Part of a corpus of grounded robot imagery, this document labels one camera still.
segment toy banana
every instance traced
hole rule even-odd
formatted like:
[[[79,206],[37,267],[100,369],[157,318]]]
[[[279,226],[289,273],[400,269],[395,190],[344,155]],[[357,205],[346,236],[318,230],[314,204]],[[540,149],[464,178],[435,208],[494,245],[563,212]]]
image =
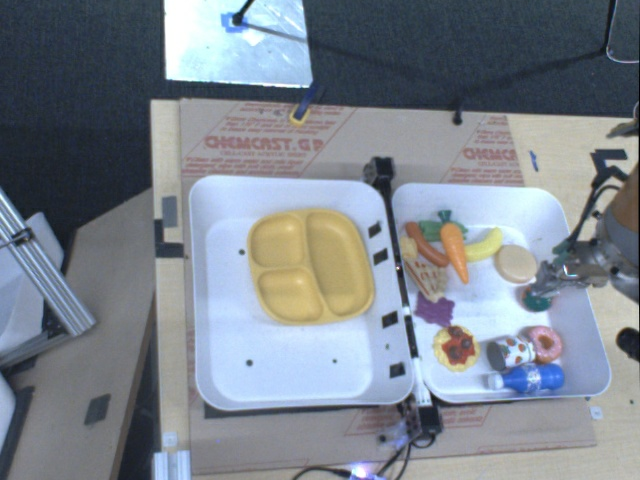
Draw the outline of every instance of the toy banana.
[[[464,246],[467,261],[480,261],[493,256],[502,246],[502,230],[493,228],[483,240]]]

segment white tray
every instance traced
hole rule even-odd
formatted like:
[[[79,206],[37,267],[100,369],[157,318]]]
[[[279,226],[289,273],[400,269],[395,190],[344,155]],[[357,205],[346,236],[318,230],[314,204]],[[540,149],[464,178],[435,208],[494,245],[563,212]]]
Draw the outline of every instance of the white tray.
[[[196,383],[207,403],[222,410],[379,405],[408,395],[413,370],[393,250],[384,203],[372,187],[211,176],[193,186],[189,205]],[[269,214],[302,208],[342,212],[358,228],[376,292],[362,315],[295,326],[261,308],[246,256],[249,230]],[[369,238],[375,224],[380,232]],[[374,265],[385,249],[388,259]],[[383,317],[394,313],[396,323],[385,327]]]
[[[442,184],[407,184],[398,188],[393,207],[399,233],[407,221],[437,220],[439,210],[453,210],[453,220],[464,224],[473,242],[499,226],[504,244],[528,248],[538,262],[551,260],[552,248],[569,234],[560,203],[535,188],[510,188]],[[432,343],[441,329],[414,316],[415,334],[422,358],[422,374],[431,392],[451,403],[490,402],[523,398],[593,396],[609,386],[611,372],[589,296],[584,289],[565,289],[550,310],[526,311],[518,302],[522,286],[503,280],[492,259],[469,264],[470,282],[463,285],[451,266],[446,297],[455,302],[453,324],[467,327],[481,343],[478,362],[463,373],[453,373],[438,363]],[[408,279],[412,309],[418,290]],[[563,338],[564,351],[557,361],[565,372],[565,385],[555,391],[522,395],[504,389],[491,391],[486,384],[493,371],[487,360],[487,342],[524,327],[548,325]]]

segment pink donut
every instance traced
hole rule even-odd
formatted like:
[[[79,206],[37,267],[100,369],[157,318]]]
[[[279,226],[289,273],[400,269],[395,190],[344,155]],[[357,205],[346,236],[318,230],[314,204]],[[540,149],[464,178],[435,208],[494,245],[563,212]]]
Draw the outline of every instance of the pink donut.
[[[562,339],[556,331],[545,325],[533,327],[527,333],[536,352],[536,363],[550,363],[562,354]]]

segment toy water bottle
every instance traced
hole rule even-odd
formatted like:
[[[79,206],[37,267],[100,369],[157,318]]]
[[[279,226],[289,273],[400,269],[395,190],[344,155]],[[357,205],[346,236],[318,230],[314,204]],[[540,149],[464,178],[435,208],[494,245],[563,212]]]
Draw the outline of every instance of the toy water bottle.
[[[523,364],[504,373],[489,375],[489,388],[514,389],[532,393],[541,389],[558,389],[564,385],[564,371],[557,364]]]

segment black carpet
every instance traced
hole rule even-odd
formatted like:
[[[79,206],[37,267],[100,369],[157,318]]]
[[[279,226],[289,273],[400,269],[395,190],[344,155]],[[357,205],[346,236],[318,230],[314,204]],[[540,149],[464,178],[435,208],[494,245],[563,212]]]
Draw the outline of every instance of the black carpet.
[[[638,54],[621,0],[616,53]],[[609,0],[303,0],[323,103],[630,116]],[[0,186],[70,232],[148,188],[149,101],[302,91],[164,79],[163,0],[0,0]]]

